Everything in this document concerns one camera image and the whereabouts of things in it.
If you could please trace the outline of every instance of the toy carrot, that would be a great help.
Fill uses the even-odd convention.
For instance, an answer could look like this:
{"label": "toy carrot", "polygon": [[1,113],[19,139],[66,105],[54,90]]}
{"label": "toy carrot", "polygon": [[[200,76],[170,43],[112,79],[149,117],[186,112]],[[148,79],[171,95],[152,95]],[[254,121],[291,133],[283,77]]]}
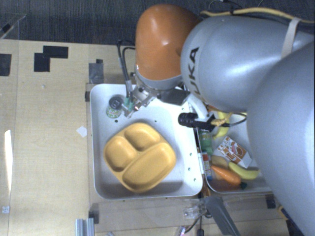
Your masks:
{"label": "toy carrot", "polygon": [[236,173],[220,168],[218,166],[211,166],[211,169],[218,174],[219,176],[221,176],[224,180],[226,180],[227,182],[229,182],[232,185],[240,185],[241,184],[241,178],[239,175],[237,175]]}

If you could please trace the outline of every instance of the yellow plastic plate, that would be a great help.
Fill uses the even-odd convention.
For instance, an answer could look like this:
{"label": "yellow plastic plate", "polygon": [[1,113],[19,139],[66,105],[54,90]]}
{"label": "yellow plastic plate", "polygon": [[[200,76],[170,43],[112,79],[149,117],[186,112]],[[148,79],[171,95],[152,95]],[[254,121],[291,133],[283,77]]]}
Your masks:
{"label": "yellow plastic plate", "polygon": [[120,183],[135,193],[157,186],[176,164],[171,145],[155,129],[141,122],[112,137],[104,147],[103,156]]}

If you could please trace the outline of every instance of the black carpet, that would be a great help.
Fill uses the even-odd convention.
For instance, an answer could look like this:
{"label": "black carpet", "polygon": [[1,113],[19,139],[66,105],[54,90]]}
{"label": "black carpet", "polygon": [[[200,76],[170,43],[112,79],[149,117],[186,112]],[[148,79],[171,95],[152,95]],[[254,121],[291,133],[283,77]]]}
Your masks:
{"label": "black carpet", "polygon": [[[172,3],[198,14],[213,0],[0,0],[0,14],[25,13],[20,23],[22,40],[115,44],[134,39],[141,13],[157,3]],[[230,0],[255,7],[261,0]],[[315,0],[265,0],[261,7],[314,20]],[[225,9],[213,3],[212,10]]]}

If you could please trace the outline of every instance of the tin can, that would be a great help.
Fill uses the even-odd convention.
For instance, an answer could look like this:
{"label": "tin can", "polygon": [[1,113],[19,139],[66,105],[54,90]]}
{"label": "tin can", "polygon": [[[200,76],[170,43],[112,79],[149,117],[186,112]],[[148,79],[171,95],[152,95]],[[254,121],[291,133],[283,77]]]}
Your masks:
{"label": "tin can", "polygon": [[120,96],[114,95],[111,97],[106,108],[107,116],[110,118],[118,118],[123,111],[122,105],[123,99]]}

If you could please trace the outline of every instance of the black tape square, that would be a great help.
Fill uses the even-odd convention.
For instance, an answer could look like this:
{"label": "black tape square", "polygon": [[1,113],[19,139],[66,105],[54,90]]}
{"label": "black tape square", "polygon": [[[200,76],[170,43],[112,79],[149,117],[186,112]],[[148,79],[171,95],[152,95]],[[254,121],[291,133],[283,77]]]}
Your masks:
{"label": "black tape square", "polygon": [[42,53],[34,54],[34,72],[50,72],[50,58]]}
{"label": "black tape square", "polygon": [[64,46],[48,46],[44,45],[44,57],[45,58],[68,58],[68,47]]}
{"label": "black tape square", "polygon": [[0,76],[10,75],[11,57],[11,54],[0,54]]}

